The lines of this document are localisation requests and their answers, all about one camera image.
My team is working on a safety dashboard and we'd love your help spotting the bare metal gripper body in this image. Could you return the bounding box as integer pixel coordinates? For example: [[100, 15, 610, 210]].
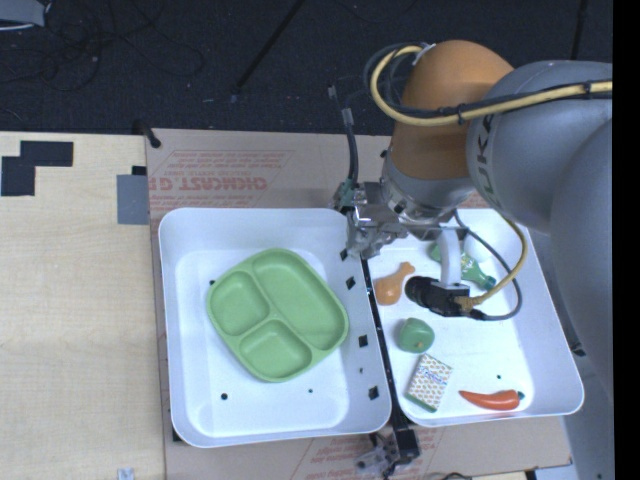
[[349, 181, 454, 243]]

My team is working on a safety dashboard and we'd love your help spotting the orange toy chicken drumstick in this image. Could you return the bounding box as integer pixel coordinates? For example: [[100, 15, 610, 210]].
[[372, 261, 417, 306]]

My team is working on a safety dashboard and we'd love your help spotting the green divided plate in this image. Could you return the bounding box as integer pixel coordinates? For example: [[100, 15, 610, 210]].
[[205, 247, 351, 384]]

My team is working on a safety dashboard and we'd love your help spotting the green plastic bottle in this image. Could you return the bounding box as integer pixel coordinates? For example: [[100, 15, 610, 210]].
[[428, 241, 498, 292]]

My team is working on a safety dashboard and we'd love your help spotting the green toy pepper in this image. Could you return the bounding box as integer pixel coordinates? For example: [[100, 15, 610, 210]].
[[397, 316, 436, 355]]

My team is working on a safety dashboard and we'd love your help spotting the brown cardboard board red print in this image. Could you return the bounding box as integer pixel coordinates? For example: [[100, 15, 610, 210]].
[[144, 127, 574, 480]]

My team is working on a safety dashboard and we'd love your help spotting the white carton with orange print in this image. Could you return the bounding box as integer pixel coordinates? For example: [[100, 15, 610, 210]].
[[404, 352, 454, 414]]

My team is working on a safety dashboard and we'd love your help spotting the white plastic tray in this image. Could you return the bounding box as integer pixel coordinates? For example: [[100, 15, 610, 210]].
[[158, 206, 393, 450], [366, 207, 586, 428]]

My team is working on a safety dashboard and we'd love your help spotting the orange chili pepper green stem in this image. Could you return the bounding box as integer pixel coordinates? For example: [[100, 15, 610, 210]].
[[457, 388, 527, 412]]

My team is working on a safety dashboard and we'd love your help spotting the black cylinder on white bracket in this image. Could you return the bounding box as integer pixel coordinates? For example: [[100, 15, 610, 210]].
[[404, 228, 474, 319]]

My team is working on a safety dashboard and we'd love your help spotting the black block with thin wires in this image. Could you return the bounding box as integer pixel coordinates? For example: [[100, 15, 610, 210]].
[[391, 426, 422, 465]]

